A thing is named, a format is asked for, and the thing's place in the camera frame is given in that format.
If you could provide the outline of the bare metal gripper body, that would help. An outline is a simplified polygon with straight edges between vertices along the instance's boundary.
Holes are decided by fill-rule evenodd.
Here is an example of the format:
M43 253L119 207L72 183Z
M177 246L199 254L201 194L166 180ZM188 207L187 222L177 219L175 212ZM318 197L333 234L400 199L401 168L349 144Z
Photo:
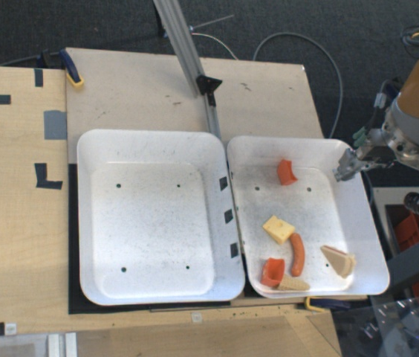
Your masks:
M385 120L378 129L362 127L355 133L355 157L362 171L402 164L419 171L419 145L393 121Z

